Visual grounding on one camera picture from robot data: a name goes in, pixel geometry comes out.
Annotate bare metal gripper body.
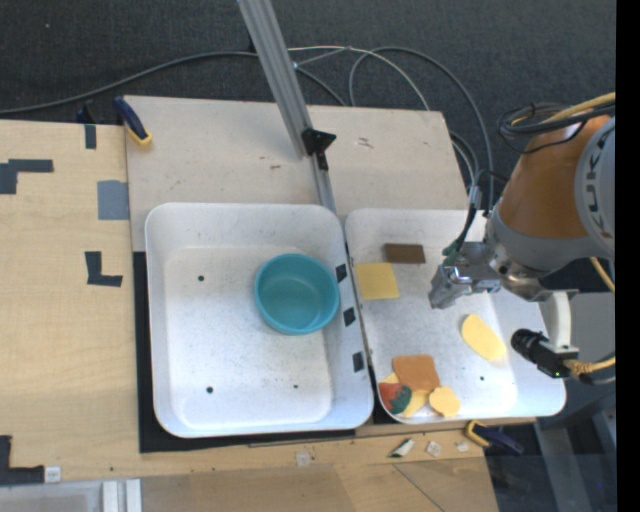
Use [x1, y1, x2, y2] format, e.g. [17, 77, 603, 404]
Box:
[451, 240, 546, 302]

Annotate white plastic tray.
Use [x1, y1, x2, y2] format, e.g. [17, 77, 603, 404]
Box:
[343, 207, 568, 426]
[144, 201, 376, 439]

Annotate yellow oval slice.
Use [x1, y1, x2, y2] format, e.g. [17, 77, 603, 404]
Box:
[460, 312, 509, 364]

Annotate brown square slice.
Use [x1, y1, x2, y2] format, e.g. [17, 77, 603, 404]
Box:
[383, 242, 428, 266]

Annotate yellow square cheese slice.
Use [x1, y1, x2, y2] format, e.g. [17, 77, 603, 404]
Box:
[354, 261, 401, 302]

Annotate orange-brown bread slice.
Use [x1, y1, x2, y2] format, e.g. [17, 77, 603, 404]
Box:
[391, 354, 442, 393]

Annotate thin black rod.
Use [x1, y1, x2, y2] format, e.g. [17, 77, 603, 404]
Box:
[342, 227, 379, 404]

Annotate yellow round biscuit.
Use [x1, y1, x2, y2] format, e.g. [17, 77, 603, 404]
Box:
[428, 385, 462, 418]

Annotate red and green pizza slice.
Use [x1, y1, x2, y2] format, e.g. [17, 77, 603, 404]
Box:
[377, 372, 431, 419]

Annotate teal bowl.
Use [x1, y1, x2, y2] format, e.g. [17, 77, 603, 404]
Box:
[253, 252, 342, 337]

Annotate black cylinder on white bracket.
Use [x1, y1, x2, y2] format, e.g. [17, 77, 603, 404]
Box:
[509, 291, 580, 380]

